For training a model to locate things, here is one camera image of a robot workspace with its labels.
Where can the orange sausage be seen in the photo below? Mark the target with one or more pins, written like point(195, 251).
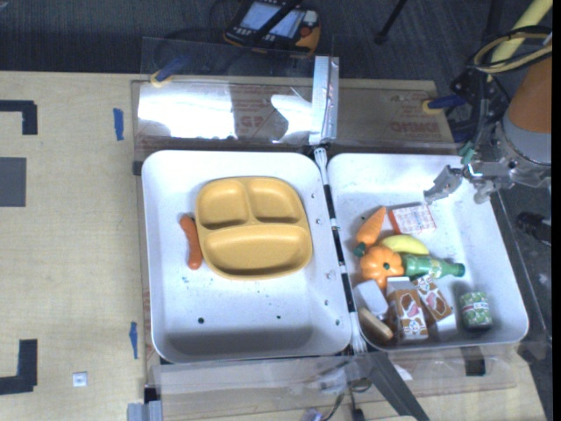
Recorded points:
point(193, 246)

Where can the orange carrot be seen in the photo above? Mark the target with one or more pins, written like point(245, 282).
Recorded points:
point(371, 228)

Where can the yellow divided plate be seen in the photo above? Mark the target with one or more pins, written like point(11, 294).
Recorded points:
point(256, 246)

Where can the thin black and white rod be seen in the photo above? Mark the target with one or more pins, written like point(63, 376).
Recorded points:
point(334, 224)

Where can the yellow banana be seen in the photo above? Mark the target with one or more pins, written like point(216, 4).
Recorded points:
point(405, 244)

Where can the brown and pink carton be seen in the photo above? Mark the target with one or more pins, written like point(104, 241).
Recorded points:
point(436, 301)

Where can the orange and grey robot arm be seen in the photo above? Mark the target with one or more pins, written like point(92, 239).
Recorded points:
point(530, 103)

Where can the white and red packet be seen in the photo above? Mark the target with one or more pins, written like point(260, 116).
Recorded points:
point(414, 219)

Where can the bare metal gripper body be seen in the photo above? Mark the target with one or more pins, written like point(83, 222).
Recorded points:
point(519, 173)

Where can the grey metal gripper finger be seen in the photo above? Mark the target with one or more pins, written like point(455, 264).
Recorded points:
point(483, 193)
point(443, 183)

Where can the white plastic tray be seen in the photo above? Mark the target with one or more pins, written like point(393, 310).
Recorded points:
point(245, 318)
point(482, 252)

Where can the green can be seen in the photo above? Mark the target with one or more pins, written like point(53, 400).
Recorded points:
point(475, 309)

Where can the orange pumpkin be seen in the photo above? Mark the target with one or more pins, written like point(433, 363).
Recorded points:
point(379, 266)

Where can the tan biscuit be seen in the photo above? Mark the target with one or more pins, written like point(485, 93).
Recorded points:
point(376, 325)

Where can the green bottle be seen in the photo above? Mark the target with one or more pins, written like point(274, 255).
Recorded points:
point(427, 266)

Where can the white block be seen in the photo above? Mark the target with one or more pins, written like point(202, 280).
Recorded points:
point(371, 297)

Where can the brown and white carton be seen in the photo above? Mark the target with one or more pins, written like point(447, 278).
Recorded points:
point(409, 314)

